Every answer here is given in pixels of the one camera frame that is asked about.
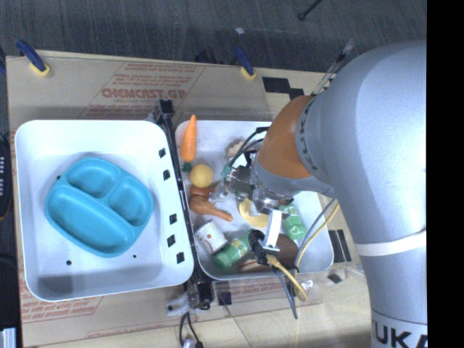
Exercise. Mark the brown kiwi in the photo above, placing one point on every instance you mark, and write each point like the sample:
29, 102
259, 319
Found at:
287, 248

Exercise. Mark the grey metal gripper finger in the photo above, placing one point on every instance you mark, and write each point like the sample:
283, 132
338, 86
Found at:
220, 195

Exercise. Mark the blue divided plate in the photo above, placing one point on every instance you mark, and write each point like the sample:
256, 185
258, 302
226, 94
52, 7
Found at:
94, 209

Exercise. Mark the pale yellow doughnut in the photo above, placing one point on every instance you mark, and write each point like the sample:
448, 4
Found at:
250, 218

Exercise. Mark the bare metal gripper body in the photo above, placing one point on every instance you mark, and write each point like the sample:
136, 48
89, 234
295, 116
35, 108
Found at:
241, 183

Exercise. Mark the brown sausage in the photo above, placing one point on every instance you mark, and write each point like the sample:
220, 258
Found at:
200, 191

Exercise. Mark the white can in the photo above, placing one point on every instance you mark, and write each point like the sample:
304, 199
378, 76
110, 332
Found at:
212, 236

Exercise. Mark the green bottle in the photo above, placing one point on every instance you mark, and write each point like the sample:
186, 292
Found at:
230, 254

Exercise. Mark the white plastic tray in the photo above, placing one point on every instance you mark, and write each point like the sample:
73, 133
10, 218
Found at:
214, 140
108, 136

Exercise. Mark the orange carrot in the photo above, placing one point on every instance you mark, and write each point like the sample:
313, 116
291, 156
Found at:
189, 140

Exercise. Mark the brown cardboard board red print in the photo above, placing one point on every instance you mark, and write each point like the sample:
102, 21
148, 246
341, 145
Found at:
224, 85

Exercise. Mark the black cylinder on white bracket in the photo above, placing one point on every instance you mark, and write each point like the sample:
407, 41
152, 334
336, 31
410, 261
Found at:
272, 227

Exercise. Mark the beige biscuit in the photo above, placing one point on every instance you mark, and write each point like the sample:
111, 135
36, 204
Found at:
233, 149

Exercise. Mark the yellow ball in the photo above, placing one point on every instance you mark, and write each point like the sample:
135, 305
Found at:
201, 175

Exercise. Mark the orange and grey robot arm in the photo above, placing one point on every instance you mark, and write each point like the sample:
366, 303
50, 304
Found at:
362, 151

